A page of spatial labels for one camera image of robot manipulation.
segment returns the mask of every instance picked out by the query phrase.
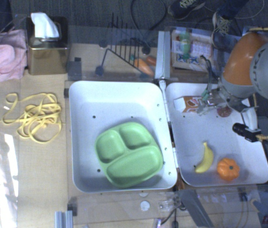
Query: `orange pumpkin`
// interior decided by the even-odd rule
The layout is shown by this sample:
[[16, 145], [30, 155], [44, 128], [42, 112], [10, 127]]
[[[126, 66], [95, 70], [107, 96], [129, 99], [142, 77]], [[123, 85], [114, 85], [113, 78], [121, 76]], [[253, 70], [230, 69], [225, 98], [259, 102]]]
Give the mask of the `orange pumpkin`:
[[217, 172], [221, 179], [231, 181], [239, 177], [240, 167], [236, 161], [229, 158], [223, 158], [218, 162]]

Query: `metallic tissue box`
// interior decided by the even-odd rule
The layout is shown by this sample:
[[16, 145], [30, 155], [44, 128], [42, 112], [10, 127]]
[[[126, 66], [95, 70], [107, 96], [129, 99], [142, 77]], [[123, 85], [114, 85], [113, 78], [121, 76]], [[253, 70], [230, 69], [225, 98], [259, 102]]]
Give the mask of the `metallic tissue box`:
[[65, 74], [69, 55], [68, 28], [65, 17], [50, 17], [59, 29], [59, 38], [36, 38], [35, 26], [27, 18], [28, 72], [31, 75]]

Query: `pink cloth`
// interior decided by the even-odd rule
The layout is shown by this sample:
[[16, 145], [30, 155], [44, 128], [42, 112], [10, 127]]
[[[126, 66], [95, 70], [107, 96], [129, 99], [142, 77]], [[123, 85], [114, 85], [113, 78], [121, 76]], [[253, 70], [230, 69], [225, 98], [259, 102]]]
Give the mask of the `pink cloth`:
[[27, 65], [27, 44], [24, 30], [0, 34], [0, 82], [23, 77]]

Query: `table surface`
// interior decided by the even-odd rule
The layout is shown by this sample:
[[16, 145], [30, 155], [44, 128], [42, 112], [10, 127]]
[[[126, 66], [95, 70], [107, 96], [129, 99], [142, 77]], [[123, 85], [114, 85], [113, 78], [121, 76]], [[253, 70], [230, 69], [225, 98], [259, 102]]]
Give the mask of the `table surface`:
[[[77, 44], [79, 50], [86, 52], [85, 58], [88, 58], [88, 55], [91, 57], [96, 57], [93, 60], [101, 62], [101, 57], [99, 55], [91, 54], [94, 51], [94, 45], [91, 44]], [[71, 55], [70, 60], [74, 60], [75, 54]], [[0, 133], [9, 134], [13, 136], [17, 161], [18, 161], [18, 202], [16, 206], [18, 207], [17, 213], [17, 224], [19, 228], [48, 228], [54, 227], [54, 213], [56, 211], [66, 211], [67, 203], [71, 198], [69, 196], [70, 190], [73, 189], [74, 193], [78, 193], [78, 196], [82, 197], [84, 201], [87, 201], [88, 204], [93, 204], [92, 197], [82, 195], [78, 190], [74, 189], [74, 185], [71, 177], [71, 165], [70, 165], [70, 155], [67, 138], [69, 134], [67, 130], [69, 126], [67, 125], [67, 103], [65, 103], [64, 91], [65, 91], [65, 81], [68, 80], [67, 74], [59, 75], [41, 75], [41, 76], [32, 76], [28, 73], [27, 70], [24, 72], [24, 76], [20, 80], [9, 80], [0, 83]], [[62, 113], [62, 130], [60, 134], [50, 141], [49, 143], [39, 144], [30, 139], [22, 139], [16, 135], [16, 129], [18, 127], [15, 125], [4, 125], [1, 121], [2, 116], [6, 112], [4, 106], [6, 103], [6, 95], [9, 93], [18, 93], [19, 98], [23, 99], [27, 96], [38, 94], [41, 92], [53, 93], [56, 95], [58, 102], [61, 104]], [[92, 223], [89, 223], [90, 228], [100, 228], [100, 227], [128, 227], [128, 228], [146, 228], [153, 227], [154, 218], [156, 215], [161, 214], [166, 216], [168, 213], [158, 212], [157, 201], [158, 195], [166, 197], [166, 194], [163, 192], [152, 192], [149, 194], [149, 197], [146, 199], [150, 200], [152, 208], [150, 209], [151, 214], [146, 214], [139, 209], [139, 204], [144, 197], [140, 196], [139, 193], [129, 194], [132, 197], [133, 205], [138, 204], [137, 207], [133, 207], [133, 213], [128, 213], [128, 207], [121, 207], [122, 210], [125, 210], [127, 216], [134, 217], [133, 220], [130, 218], [122, 218], [122, 213], [119, 215], [114, 215], [114, 209], [116, 212], [120, 211], [120, 204], [122, 200], [116, 200], [116, 194], [105, 194], [110, 202], [106, 200], [101, 200], [101, 197], [98, 201], [98, 206], [90, 208], [87, 210], [88, 220], [92, 220]], [[212, 222], [220, 226], [222, 221], [224, 224], [236, 224], [238, 220], [241, 220], [242, 216], [242, 207], [240, 202], [231, 202], [231, 203], [217, 203], [213, 209], [213, 203], [205, 204], [207, 206], [206, 210], [211, 210], [209, 216]], [[102, 209], [111, 209], [109, 214], [111, 217], [106, 217], [105, 212], [107, 210]], [[249, 218], [247, 219], [246, 227], [258, 227], [259, 218], [257, 212], [253, 210], [252, 207], [247, 207], [248, 213], [250, 213]], [[177, 220], [179, 221], [179, 227], [196, 227], [192, 218], [190, 217], [187, 211], [177, 213]], [[86, 225], [84, 221], [86, 219], [81, 219], [76, 217], [75, 228], [81, 228]], [[107, 222], [97, 222], [98, 220], [106, 220]], [[170, 227], [171, 219], [165, 225], [161, 227]]]

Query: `white tissue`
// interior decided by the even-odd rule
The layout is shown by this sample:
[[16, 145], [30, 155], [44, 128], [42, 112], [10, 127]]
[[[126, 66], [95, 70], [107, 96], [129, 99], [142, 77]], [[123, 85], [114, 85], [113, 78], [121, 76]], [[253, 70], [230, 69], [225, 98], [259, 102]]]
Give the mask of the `white tissue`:
[[58, 38], [57, 25], [45, 13], [31, 13], [31, 20], [35, 24], [36, 38]]

